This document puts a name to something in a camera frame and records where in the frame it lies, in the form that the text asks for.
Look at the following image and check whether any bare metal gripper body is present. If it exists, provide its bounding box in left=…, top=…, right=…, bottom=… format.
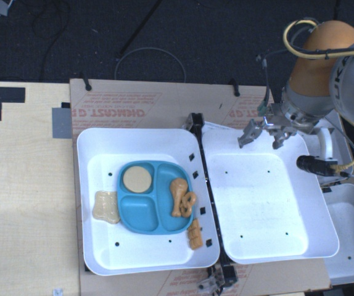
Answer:
left=263, top=102, right=318, bottom=135

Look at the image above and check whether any white printed paper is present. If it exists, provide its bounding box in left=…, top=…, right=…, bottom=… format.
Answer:
left=202, top=120, right=234, bottom=132

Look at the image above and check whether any white plastic tray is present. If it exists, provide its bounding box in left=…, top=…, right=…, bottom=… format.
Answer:
left=201, top=124, right=340, bottom=265
left=76, top=127, right=221, bottom=277

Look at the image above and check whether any brown toy pretzel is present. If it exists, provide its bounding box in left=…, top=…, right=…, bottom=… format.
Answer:
left=179, top=191, right=197, bottom=219

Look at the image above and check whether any tan toy chicken drumstick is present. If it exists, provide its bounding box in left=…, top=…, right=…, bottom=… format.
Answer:
left=168, top=177, right=189, bottom=218

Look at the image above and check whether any brown cardboard board red print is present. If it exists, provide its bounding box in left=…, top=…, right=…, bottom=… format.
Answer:
left=69, top=78, right=332, bottom=296

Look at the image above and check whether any tan toy croissant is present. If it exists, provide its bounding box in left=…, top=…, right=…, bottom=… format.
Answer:
left=186, top=218, right=204, bottom=251

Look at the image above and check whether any beige round biscuit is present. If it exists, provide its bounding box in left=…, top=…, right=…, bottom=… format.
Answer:
left=122, top=165, right=153, bottom=194

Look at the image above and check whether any blue divided plate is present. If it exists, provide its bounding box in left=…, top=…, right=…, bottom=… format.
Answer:
left=116, top=160, right=195, bottom=236

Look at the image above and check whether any beige toy bread slice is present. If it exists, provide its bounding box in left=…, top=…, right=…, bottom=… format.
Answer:
left=91, top=190, right=121, bottom=225

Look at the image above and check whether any black cylinder on white bracket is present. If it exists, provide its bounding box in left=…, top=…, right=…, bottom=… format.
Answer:
left=296, top=127, right=350, bottom=178

